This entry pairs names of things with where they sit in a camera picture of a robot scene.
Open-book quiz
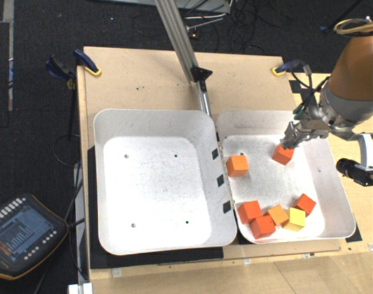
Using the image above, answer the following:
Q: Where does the red cube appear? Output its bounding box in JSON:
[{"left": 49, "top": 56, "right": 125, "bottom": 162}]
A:
[
  {"left": 236, "top": 200, "right": 264, "bottom": 225},
  {"left": 249, "top": 214, "right": 277, "bottom": 240},
  {"left": 292, "top": 193, "right": 317, "bottom": 217},
  {"left": 271, "top": 143, "right": 295, "bottom": 166}
]

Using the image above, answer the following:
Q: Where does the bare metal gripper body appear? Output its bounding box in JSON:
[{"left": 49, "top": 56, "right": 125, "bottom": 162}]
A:
[{"left": 293, "top": 106, "right": 358, "bottom": 140}]

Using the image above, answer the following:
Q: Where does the white plastic tray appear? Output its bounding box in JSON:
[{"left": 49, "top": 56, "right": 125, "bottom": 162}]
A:
[
  {"left": 92, "top": 108, "right": 238, "bottom": 256},
  {"left": 216, "top": 110, "right": 357, "bottom": 245}
]

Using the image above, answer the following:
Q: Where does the black cylinder on white bracket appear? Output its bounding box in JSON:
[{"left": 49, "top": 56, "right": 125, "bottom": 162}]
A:
[{"left": 336, "top": 132, "right": 373, "bottom": 187}]

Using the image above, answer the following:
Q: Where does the yellow cube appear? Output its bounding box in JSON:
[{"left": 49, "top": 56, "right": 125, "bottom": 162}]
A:
[{"left": 282, "top": 206, "right": 307, "bottom": 233}]

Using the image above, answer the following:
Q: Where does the pale wood board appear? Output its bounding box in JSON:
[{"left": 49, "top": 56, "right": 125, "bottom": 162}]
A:
[{"left": 82, "top": 45, "right": 342, "bottom": 265}]

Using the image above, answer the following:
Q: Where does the orange cube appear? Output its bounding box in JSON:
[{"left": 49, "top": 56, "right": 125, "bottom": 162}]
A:
[
  {"left": 225, "top": 154, "right": 249, "bottom": 178},
  {"left": 266, "top": 203, "right": 290, "bottom": 227}
]

